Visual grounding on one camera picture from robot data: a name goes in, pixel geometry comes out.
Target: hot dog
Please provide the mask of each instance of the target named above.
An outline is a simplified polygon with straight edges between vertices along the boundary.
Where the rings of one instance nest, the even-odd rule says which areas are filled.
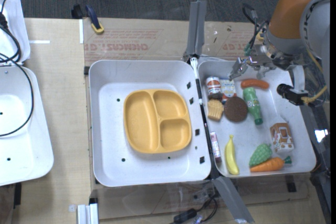
[[[246,79],[246,80],[243,80],[240,83],[240,86],[241,86],[242,89],[245,89],[245,88],[248,88],[248,87],[257,87],[257,88],[267,90],[269,88],[268,82],[266,82],[264,80],[260,80],[260,79]]]

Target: blue and yellow clamp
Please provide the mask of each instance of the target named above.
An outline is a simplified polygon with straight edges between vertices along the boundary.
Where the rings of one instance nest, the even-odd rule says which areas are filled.
[[[94,12],[93,8],[90,5],[86,5],[85,10],[87,11],[88,16],[91,19],[91,26],[94,29],[94,32],[96,32],[96,34],[102,34],[104,32],[104,27],[98,21],[96,12]]]

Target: toy banana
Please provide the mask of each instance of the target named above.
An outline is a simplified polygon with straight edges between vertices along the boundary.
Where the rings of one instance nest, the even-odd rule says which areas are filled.
[[[235,145],[233,144],[233,135],[230,135],[229,142],[225,146],[225,163],[230,174],[238,175],[239,167],[236,163]]]

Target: toy bottle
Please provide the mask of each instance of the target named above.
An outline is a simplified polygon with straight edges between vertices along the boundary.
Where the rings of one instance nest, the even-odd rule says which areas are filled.
[[[248,87],[243,90],[244,100],[247,104],[248,112],[250,112],[254,117],[254,123],[256,125],[261,125],[263,119],[261,118],[261,109],[258,97],[256,95],[256,90],[253,87]]]

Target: brown round object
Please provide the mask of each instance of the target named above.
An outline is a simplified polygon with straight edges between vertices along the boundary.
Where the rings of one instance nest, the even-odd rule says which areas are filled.
[[[247,116],[246,102],[237,96],[229,98],[224,104],[224,113],[228,120],[233,122],[243,121]]]

